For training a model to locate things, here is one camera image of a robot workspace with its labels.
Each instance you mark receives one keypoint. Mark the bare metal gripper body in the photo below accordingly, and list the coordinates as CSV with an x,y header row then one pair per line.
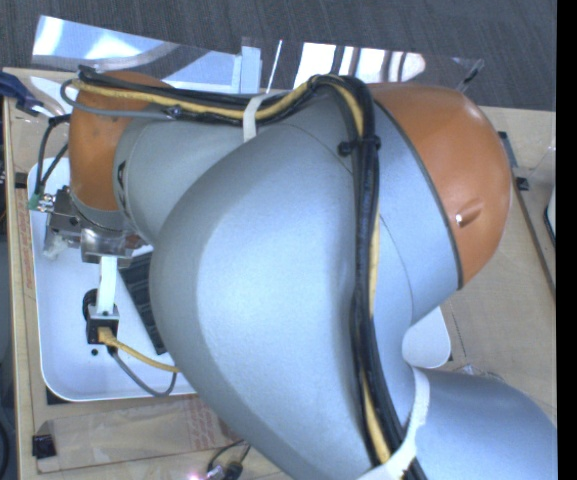
x,y
68,225

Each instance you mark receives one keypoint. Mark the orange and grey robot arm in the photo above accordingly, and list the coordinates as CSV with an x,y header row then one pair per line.
x,y
278,268

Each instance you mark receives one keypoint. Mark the black ribbed flat object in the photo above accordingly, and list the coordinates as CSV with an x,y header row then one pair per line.
x,y
144,303

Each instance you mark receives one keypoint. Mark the white plastic tray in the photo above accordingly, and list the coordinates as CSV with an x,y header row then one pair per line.
x,y
433,343
68,368

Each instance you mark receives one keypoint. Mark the small black block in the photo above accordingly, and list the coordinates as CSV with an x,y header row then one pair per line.
x,y
44,446

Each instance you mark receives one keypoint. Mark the black cylinder on white bracket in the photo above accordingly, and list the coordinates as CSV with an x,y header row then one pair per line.
x,y
107,288

